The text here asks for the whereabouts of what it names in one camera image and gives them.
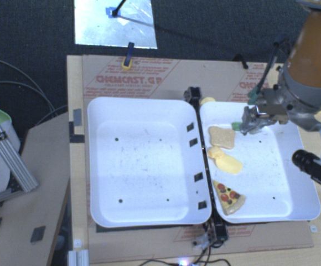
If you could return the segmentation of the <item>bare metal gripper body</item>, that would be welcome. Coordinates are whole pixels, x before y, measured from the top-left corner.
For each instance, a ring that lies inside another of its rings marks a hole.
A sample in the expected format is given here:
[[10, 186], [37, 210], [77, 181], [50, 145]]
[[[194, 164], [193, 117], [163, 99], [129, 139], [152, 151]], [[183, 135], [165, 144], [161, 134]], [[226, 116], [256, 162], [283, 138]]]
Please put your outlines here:
[[315, 115], [321, 111], [321, 89], [256, 90], [256, 115], [280, 122], [288, 121], [305, 130], [319, 129]]

